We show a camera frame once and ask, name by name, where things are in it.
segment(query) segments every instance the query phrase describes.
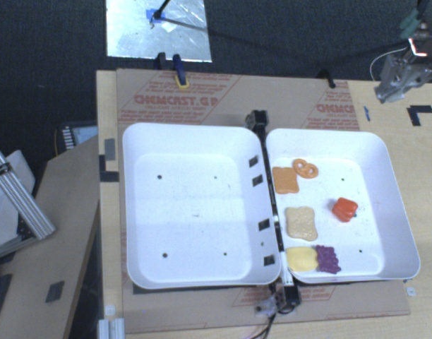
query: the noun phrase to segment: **wooden table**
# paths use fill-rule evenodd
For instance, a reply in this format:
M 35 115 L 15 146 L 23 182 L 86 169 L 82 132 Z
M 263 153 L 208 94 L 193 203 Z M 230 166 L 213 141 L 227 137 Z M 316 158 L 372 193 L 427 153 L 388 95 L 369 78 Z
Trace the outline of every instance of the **wooden table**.
M 413 89 L 406 99 L 380 105 L 375 83 L 349 81 L 349 90 L 362 131 L 379 135 L 386 143 L 421 257 L 421 270 L 406 283 L 415 295 L 409 297 L 411 314 L 372 319 L 277 324 L 270 338 L 432 338 L 432 114 L 419 114 L 421 126 L 413 126 L 410 105 L 432 107 L 432 85 Z M 117 137 L 116 72 L 97 73 L 100 155 L 104 142 Z M 369 120 L 364 107 L 368 108 Z M 117 171 L 115 160 L 107 171 Z M 122 317 L 119 189 L 116 182 L 101 185 L 101 223 L 104 304 L 107 319 Z M 261 327 L 211 328 L 127 335 L 128 339 L 154 338 L 246 338 Z

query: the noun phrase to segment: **white cable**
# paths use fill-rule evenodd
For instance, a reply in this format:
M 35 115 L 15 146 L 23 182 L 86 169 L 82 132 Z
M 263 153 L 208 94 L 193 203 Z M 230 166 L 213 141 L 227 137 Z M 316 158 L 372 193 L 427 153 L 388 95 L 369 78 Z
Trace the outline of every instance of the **white cable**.
M 381 54 L 380 56 L 377 56 L 372 62 L 371 62 L 371 64 L 370 64 L 370 76 L 371 76 L 371 80 L 372 81 L 376 81 L 375 80 L 375 78 L 374 78 L 374 76 L 373 76 L 373 65 L 380 59 L 380 58 L 383 58 L 383 57 L 385 57 L 386 55 L 389 55 L 389 54 L 393 54 L 393 53 L 398 53 L 398 52 L 402 52 L 403 50 L 406 50 L 406 49 L 408 49 L 407 47 L 404 47 L 404 48 L 401 48 L 401 49 L 396 49 L 396 50 L 392 50 L 391 52 L 387 52 L 387 53 L 384 53 L 384 54 Z

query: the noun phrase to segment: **blue mark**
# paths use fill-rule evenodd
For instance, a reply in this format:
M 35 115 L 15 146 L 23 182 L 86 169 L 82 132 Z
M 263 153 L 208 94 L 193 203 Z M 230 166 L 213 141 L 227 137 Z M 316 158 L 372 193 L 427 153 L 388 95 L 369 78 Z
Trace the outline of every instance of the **blue mark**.
M 364 105 L 364 111 L 365 111 L 366 120 L 370 121 L 370 114 L 369 114 L 370 111 L 368 110 L 368 108 L 366 107 L 366 105 Z
M 152 18 L 153 14 L 156 12 L 156 8 L 149 8 L 148 10 L 145 11 L 145 16 L 147 16 L 147 19 L 150 21 L 150 19 Z M 166 15 L 164 13 L 161 13 L 161 19 L 165 19 Z M 158 24 L 158 23 L 162 23 L 161 20 L 157 20 L 157 19 L 153 19 L 152 23 L 154 24 Z

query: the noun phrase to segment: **dark floor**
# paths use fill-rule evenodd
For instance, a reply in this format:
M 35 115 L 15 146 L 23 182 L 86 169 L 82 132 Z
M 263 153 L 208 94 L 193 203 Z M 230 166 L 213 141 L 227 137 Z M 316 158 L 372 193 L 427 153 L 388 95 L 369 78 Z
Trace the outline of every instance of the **dark floor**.
M 415 6 L 416 0 L 205 0 L 213 62 L 185 67 L 290 77 L 315 77 L 326 68 L 333 78 L 369 80 L 371 61 L 400 45 L 398 25 Z M 0 0 L 4 154 L 21 149 L 38 173 L 54 156 L 61 123 L 95 119 L 96 70 L 152 68 L 148 60 L 107 57 L 105 34 L 105 0 Z

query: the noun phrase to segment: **pretzel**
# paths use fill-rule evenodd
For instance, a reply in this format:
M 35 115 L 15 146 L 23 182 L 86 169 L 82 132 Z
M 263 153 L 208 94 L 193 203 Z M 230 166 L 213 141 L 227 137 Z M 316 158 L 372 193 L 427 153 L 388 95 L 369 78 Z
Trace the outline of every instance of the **pretzel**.
M 315 178 L 318 176 L 318 168 L 312 163 L 307 163 L 302 158 L 297 158 L 293 161 L 293 168 L 303 178 Z

